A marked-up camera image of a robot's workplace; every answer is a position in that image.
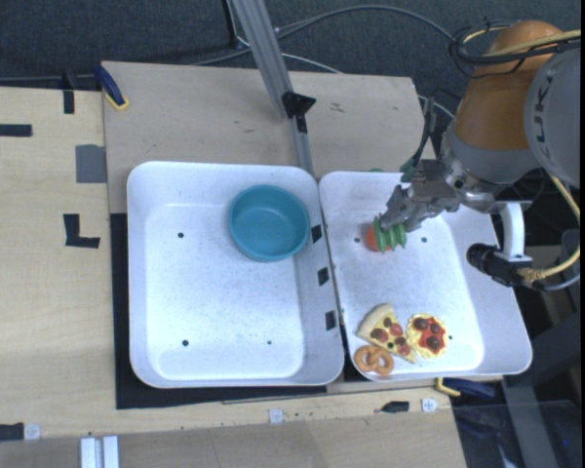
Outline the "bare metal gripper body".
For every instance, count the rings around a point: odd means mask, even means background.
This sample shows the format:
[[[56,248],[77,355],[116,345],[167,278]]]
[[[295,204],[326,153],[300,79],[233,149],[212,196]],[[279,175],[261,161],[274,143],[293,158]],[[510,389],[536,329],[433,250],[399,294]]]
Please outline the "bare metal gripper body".
[[[429,210],[455,211],[465,206],[485,212],[494,202],[497,185],[480,179],[456,160],[421,160],[407,197]]]

